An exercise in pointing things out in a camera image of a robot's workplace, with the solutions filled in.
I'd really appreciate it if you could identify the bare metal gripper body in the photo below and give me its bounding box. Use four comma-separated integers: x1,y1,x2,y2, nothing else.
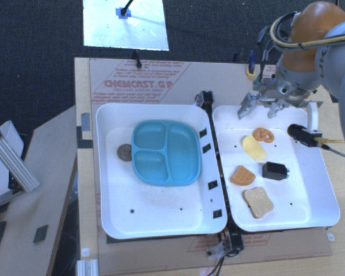
256,78,309,108

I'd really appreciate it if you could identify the orange pretzel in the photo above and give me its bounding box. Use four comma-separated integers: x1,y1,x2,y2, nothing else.
252,127,275,144

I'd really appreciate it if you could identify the yellow potato chip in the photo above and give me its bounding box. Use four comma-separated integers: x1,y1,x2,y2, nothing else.
241,134,267,162

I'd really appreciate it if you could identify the thin black and white rod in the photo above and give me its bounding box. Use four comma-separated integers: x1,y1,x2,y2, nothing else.
206,104,238,236

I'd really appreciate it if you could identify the black bottle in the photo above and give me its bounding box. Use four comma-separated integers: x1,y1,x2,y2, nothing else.
261,161,290,181

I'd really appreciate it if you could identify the orange waffle piece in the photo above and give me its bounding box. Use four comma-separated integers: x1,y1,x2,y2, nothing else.
229,165,256,187

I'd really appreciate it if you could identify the brown cardboard board red print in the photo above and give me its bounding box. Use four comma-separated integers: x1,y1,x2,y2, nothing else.
89,57,334,270

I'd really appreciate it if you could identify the white plastic tray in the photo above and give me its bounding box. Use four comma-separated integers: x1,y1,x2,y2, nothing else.
212,105,341,233
95,102,229,240

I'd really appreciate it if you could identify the blue divided plate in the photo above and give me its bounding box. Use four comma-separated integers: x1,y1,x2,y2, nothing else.
131,119,202,187

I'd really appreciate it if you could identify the tan bread slice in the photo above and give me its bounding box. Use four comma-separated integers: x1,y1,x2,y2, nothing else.
241,186,275,220

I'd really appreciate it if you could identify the brown round biscuit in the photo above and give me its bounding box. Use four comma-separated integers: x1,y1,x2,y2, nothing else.
116,143,133,162

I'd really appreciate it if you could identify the black cylinder on white bracket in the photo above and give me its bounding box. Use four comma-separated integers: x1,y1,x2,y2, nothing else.
286,101,324,148

